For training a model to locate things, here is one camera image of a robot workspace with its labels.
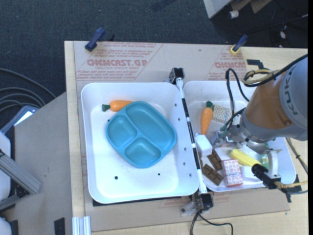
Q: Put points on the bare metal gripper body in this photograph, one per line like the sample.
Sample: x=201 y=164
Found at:
x=238 y=134

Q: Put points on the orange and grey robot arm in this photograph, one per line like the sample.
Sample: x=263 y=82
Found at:
x=271 y=106

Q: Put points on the yellow corn cob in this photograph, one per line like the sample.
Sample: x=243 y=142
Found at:
x=243 y=157

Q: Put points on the beige patterned packet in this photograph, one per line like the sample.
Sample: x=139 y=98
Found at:
x=221 y=112

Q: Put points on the brown chocolate bar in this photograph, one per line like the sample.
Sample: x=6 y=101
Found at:
x=215 y=160
x=212 y=174

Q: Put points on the orange toy carrot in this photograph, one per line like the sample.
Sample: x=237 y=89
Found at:
x=118 y=105
x=206 y=120

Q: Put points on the white cube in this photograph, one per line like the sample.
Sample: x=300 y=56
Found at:
x=203 y=144

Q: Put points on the green carton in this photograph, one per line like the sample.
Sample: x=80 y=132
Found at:
x=264 y=161

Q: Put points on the pink patterned carton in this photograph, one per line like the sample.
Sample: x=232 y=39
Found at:
x=232 y=172

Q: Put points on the thin black and white rod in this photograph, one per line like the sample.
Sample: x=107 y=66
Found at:
x=188 y=124

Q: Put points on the white plastic tray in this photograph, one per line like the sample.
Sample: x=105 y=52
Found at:
x=200 y=92
x=137 y=182

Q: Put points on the blue divided plate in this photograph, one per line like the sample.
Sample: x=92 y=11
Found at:
x=141 y=133

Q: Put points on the brown cardboard board, red print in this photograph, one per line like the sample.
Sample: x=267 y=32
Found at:
x=151 y=57

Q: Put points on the black cylinder on white bracket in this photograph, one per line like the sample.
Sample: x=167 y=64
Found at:
x=273 y=163

